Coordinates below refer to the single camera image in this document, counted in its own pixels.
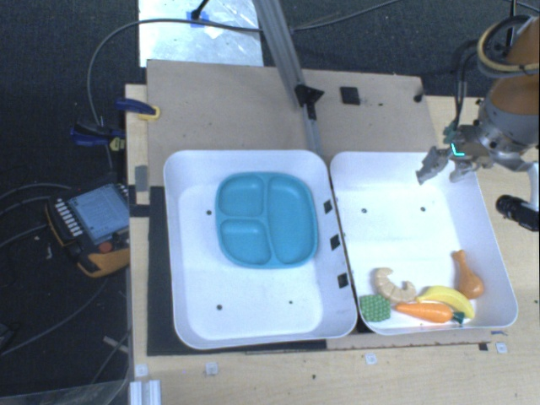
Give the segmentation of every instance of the yellow clamp pad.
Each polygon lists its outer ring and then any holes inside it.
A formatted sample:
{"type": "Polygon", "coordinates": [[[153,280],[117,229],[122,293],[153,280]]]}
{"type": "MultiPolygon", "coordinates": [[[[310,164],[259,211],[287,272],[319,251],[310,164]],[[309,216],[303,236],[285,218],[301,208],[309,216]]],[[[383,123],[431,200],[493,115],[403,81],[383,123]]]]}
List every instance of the yellow clamp pad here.
{"type": "Polygon", "coordinates": [[[154,105],[151,105],[151,106],[152,108],[155,109],[155,114],[153,116],[150,114],[138,114],[138,118],[141,120],[149,121],[149,122],[153,120],[158,120],[159,116],[161,115],[161,110],[157,106],[154,106],[154,105]]]}

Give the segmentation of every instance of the blue plate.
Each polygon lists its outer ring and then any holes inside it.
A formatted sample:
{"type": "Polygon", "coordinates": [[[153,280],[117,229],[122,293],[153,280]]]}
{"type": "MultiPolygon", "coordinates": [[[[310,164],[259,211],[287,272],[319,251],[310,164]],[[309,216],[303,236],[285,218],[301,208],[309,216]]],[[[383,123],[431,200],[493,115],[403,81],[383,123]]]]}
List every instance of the blue plate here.
{"type": "Polygon", "coordinates": [[[216,196],[219,246],[244,267],[286,268],[308,262],[317,248],[310,189],[279,173],[234,174],[216,196]]]}

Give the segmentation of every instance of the green light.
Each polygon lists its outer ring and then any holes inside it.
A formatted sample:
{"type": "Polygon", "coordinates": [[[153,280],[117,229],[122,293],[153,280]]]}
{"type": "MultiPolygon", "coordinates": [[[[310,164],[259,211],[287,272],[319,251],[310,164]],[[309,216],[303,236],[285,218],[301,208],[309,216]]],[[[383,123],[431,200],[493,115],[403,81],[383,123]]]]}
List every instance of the green light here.
{"type": "Polygon", "coordinates": [[[452,153],[454,154],[454,156],[465,156],[463,152],[456,151],[456,146],[454,145],[454,143],[451,143],[450,145],[452,147],[452,153]]]}

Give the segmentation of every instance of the green waffle block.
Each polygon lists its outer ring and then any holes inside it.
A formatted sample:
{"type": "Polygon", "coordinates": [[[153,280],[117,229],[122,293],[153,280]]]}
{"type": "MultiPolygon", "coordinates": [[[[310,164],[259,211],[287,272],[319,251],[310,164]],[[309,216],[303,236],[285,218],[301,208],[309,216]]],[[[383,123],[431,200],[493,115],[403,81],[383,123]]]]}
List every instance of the green waffle block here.
{"type": "Polygon", "coordinates": [[[390,318],[390,302],[382,295],[360,297],[360,311],[366,321],[384,321],[390,318]]]}

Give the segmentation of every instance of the yellow banana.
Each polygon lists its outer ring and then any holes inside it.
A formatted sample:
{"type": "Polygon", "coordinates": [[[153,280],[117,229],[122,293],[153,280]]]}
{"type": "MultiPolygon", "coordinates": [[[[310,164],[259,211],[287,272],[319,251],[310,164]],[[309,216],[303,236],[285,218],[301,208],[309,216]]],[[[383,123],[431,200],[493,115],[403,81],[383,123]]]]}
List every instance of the yellow banana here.
{"type": "Polygon", "coordinates": [[[467,297],[465,297],[465,295],[453,288],[442,285],[429,287],[428,290],[422,295],[419,295],[416,300],[418,302],[433,300],[447,303],[456,311],[463,312],[467,318],[474,318],[474,309],[471,302],[467,297]]]}

